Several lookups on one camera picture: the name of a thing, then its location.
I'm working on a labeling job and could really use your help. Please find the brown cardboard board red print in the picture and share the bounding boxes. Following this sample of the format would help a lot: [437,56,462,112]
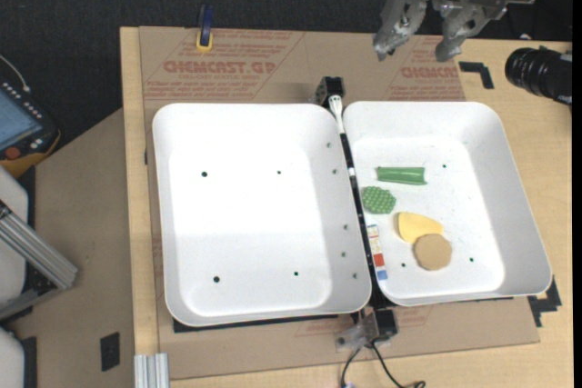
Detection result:
[138,25,542,381]

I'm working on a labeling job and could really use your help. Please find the thin black and white rod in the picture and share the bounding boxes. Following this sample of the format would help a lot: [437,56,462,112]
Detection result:
[327,93,379,287]

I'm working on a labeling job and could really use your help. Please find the green toy celery stick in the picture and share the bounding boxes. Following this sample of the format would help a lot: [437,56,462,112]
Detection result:
[375,165,429,186]

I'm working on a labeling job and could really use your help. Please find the white plastic tray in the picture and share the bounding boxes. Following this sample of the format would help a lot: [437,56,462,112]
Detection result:
[151,102,374,328]
[341,100,554,308]

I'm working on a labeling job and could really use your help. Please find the green toy grapes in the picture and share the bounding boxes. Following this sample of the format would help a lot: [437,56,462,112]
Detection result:
[360,185,397,216]

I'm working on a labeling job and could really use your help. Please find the yellow toy wedge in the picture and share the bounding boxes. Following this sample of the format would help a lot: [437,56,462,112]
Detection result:
[396,211,445,244]

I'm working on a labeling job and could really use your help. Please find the tan round biscuit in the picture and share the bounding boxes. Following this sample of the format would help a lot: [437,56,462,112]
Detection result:
[411,233,454,273]

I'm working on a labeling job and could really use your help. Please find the white carton red blue print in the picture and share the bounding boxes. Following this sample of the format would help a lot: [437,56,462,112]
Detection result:
[365,223,390,282]

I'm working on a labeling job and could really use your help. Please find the black cylinder on white bracket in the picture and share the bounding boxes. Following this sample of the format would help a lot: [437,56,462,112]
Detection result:
[504,45,574,106]

